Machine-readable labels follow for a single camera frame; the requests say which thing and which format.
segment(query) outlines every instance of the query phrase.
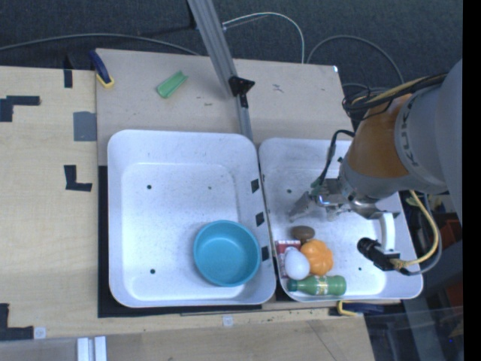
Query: yellow cable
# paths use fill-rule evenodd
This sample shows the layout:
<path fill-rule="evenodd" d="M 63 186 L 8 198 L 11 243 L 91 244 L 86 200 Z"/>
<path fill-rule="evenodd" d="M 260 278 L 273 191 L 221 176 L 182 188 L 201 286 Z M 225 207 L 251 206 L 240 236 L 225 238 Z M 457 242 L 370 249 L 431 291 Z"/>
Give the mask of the yellow cable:
<path fill-rule="evenodd" d="M 432 257 L 432 255 L 436 251 L 437 246 L 439 244 L 440 231 L 439 231 L 439 228 L 437 227 L 436 222 L 434 221 L 432 216 L 428 213 L 428 211 L 426 210 L 422 202 L 419 200 L 416 193 L 412 190 L 410 190 L 409 192 L 411 196 L 414 198 L 414 201 L 416 202 L 417 206 L 421 209 L 422 213 L 428 219 L 428 222 L 431 225 L 431 228 L 433 229 L 433 232 L 434 232 L 434 241 L 431 249 L 425 255 L 419 257 L 418 259 L 412 259 L 410 261 L 405 261 L 402 259 L 391 259 L 391 263 L 393 263 L 396 266 L 396 268 L 406 268 L 408 266 L 426 261 L 427 259 Z"/>
<path fill-rule="evenodd" d="M 354 311 L 348 311 L 343 309 L 343 301 L 337 301 L 337 312 L 341 316 L 357 317 L 358 314 Z"/>

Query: white cable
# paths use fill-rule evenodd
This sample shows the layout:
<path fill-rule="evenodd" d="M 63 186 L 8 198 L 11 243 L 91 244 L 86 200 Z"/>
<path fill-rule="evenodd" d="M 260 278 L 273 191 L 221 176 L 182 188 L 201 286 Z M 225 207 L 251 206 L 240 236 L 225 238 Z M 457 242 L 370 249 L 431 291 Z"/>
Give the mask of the white cable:
<path fill-rule="evenodd" d="M 228 25 L 231 24 L 231 23 L 236 23 L 236 22 L 241 21 L 241 20 L 250 19 L 252 17 L 266 17 L 266 16 L 282 17 L 283 19 L 288 20 L 291 24 L 293 24 L 295 26 L 295 28 L 299 32 L 299 35 L 301 36 L 301 63 L 304 64 L 304 35 L 302 34 L 301 28 L 297 25 L 297 23 L 293 19 L 287 17 L 286 15 L 278 14 L 276 12 L 258 12 L 256 14 L 249 14 L 249 15 L 245 15 L 245 16 L 241 16 L 241 17 L 236 17 L 235 19 L 227 20 L 224 23 L 222 23 L 222 27 L 224 28 L 224 31 L 225 31 L 225 30 L 228 29 Z"/>

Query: dark background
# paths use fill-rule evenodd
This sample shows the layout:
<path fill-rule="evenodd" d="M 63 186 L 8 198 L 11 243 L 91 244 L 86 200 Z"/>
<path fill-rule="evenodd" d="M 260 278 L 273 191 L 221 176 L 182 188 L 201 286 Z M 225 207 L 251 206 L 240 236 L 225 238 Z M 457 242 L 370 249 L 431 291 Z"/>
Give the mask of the dark background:
<path fill-rule="evenodd" d="M 331 36 L 375 43 L 397 64 L 403 79 L 447 72 L 462 58 L 463 0 L 213 0 L 221 21 L 257 12 L 294 20 L 305 37 L 305 58 Z M 168 41 L 206 55 L 189 25 L 186 0 L 0 0 L 0 65 L 91 69 L 97 47 L 182 53 L 144 41 L 82 38 L 3 50 L 2 47 L 83 33 L 120 33 Z M 234 58 L 301 62 L 296 28 L 267 17 L 225 33 Z M 319 47 L 312 63 L 336 65 L 342 83 L 396 86 L 400 78 L 381 52 L 361 41 L 337 39 Z"/>

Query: white tray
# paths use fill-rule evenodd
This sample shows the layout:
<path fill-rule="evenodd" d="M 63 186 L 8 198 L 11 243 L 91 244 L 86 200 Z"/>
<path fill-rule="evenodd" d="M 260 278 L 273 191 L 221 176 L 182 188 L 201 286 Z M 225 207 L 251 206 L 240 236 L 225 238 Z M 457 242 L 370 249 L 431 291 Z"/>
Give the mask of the white tray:
<path fill-rule="evenodd" d="M 289 221 L 288 212 L 301 195 L 310 189 L 310 184 L 324 169 L 325 157 L 330 141 L 272 138 L 259 148 L 259 161 L 264 178 L 265 201 L 268 209 L 273 241 L 292 239 L 290 229 L 307 225 L 316 231 L 315 238 L 324 241 L 332 250 L 334 267 L 328 275 L 343 275 L 347 290 L 342 299 L 411 299 L 422 291 L 422 276 L 405 276 L 398 272 L 382 272 L 357 250 L 360 238 L 368 237 L 381 241 L 378 221 L 369 221 L 355 213 L 341 214 L 335 221 L 327 221 L 325 210 L 316 210 L 294 222 Z M 349 141 L 338 141 L 336 155 L 327 177 L 337 177 L 338 157 L 344 157 Z M 395 249 L 402 259 L 416 258 L 413 242 L 398 194 L 378 203 L 379 209 L 395 211 Z M 286 293 L 299 302 L 337 300 L 336 296 L 309 296 L 302 292 L 289 292 L 287 280 L 281 284 Z"/>
<path fill-rule="evenodd" d="M 124 130 L 110 139 L 107 161 L 109 282 L 118 302 L 133 308 L 257 305 L 272 297 L 276 278 L 251 141 L 236 134 Z M 195 267 L 195 235 L 214 220 L 242 223 L 263 248 L 265 258 L 248 283 L 214 286 Z"/>

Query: wooden table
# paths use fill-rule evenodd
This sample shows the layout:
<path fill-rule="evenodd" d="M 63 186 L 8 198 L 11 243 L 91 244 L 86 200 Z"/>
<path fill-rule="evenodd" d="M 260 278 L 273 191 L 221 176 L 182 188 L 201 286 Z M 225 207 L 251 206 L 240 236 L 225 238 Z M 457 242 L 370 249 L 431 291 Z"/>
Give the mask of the wooden table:
<path fill-rule="evenodd" d="M 218 82 L 208 58 L 113 50 L 99 53 L 111 71 L 116 71 L 116 60 L 125 69 L 123 57 L 160 58 L 171 69 L 188 70 L 189 85 L 182 86 L 168 102 L 160 100 L 155 87 L 150 87 L 153 91 L 143 89 L 136 105 L 123 111 L 124 115 L 119 115 L 120 111 L 112 115 L 111 102 L 106 98 L 115 101 L 115 95 L 134 95 L 131 87 L 123 91 L 122 74 L 113 76 L 117 80 L 111 91 L 102 91 L 93 71 L 72 71 L 73 85 L 66 87 L 69 71 L 0 67 L 0 99 L 39 96 L 41 100 L 38 106 L 14 105 L 12 121 L 0 122 L 0 303 L 10 304 L 8 325 L 45 328 L 48 338 L 130 333 L 134 341 L 151 332 L 153 337 L 149 339 L 154 341 L 154 333 L 163 332 L 171 343 L 173 338 L 168 333 L 177 329 L 192 338 L 208 337 L 225 329 L 225 312 L 98 318 L 98 166 L 104 164 L 109 135 L 128 128 L 127 116 L 132 118 L 136 110 L 140 120 L 132 124 L 133 128 L 144 124 L 156 129 L 236 132 L 235 109 L 222 106 L 222 101 L 228 99 L 216 93 Z M 336 129 L 351 128 L 340 108 L 342 89 L 331 66 L 235 62 L 243 77 L 256 81 L 248 98 L 257 144 L 271 136 L 330 138 Z M 152 98 L 158 101 L 157 120 L 162 120 L 156 124 L 145 123 Z M 194 99 L 198 104 L 195 116 L 184 117 L 186 123 L 181 123 L 182 103 L 187 103 L 183 110 L 192 113 Z M 74 140 L 74 114 L 80 112 L 97 114 L 97 141 Z M 92 189 L 67 190 L 66 165 L 75 165 L 77 182 L 91 183 Z M 325 306 L 272 298 L 260 311 L 229 312 L 234 323 L 231 333 L 240 333 L 235 338 L 242 341 L 258 341 L 255 333 L 268 332 L 266 338 L 272 338 L 276 346 L 282 342 L 275 341 L 279 338 L 275 333 L 283 330 L 289 331 L 293 341 L 296 333 L 308 332 L 309 338 L 318 338 L 316 328 L 332 325 L 327 323 L 333 317 L 322 308 Z M 357 338 L 356 346 L 365 349 L 363 359 L 374 359 L 362 317 L 335 321 L 349 322 L 347 326 L 352 327 Z M 339 333 L 345 333 L 347 326 Z M 199 328 L 210 332 L 196 332 Z"/>

